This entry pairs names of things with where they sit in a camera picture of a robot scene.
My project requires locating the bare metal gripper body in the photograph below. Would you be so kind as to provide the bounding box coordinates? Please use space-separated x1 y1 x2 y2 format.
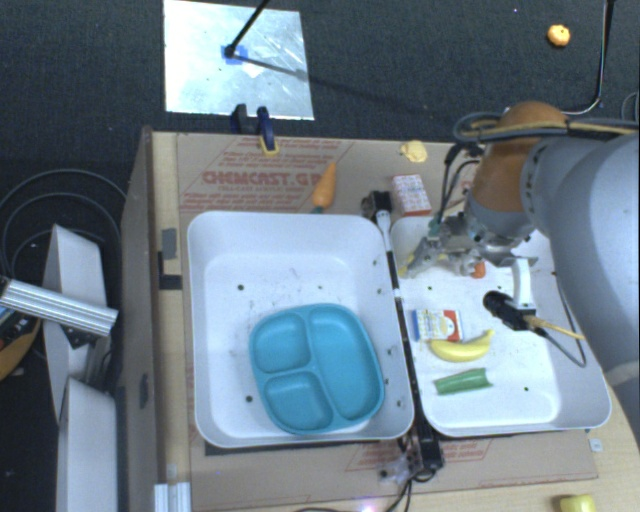
426 215 532 267

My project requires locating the thin black and white rod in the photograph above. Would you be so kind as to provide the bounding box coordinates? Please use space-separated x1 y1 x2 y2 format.
377 209 427 451

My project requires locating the white and red carton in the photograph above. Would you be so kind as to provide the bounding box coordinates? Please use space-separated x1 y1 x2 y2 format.
390 173 433 218

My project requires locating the white red and blue packet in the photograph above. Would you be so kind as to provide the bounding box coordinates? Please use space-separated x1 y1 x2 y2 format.
410 308 465 343

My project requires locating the yellow banana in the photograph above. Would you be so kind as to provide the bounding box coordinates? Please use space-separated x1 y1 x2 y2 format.
428 327 497 363

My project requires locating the yellow toy food lump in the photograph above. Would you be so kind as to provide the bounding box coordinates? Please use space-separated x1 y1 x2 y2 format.
399 140 429 163

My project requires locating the orange carrot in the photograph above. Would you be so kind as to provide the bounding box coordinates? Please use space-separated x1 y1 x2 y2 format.
310 161 338 215

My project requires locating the green toy vegetable stick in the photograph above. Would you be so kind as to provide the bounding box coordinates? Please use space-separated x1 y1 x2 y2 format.
432 367 494 397

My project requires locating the white plastic tray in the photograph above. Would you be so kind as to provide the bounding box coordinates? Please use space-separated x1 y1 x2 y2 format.
389 215 614 438
186 210 417 449

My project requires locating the blue divided plate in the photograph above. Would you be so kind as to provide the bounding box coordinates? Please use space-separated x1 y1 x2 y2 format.
248 302 387 436

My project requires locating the brown cardboard board red print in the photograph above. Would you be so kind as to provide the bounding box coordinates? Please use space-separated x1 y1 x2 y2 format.
175 132 600 512

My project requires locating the yellow-green rounded block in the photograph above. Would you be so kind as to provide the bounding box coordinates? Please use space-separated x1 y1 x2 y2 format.
559 494 597 512

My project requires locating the black cylinder on white bracket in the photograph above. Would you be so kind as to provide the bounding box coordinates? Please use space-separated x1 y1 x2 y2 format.
482 254 540 332

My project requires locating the black block with thin wires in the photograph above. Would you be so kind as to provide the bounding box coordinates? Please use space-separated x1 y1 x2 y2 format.
378 433 446 485
361 190 394 222

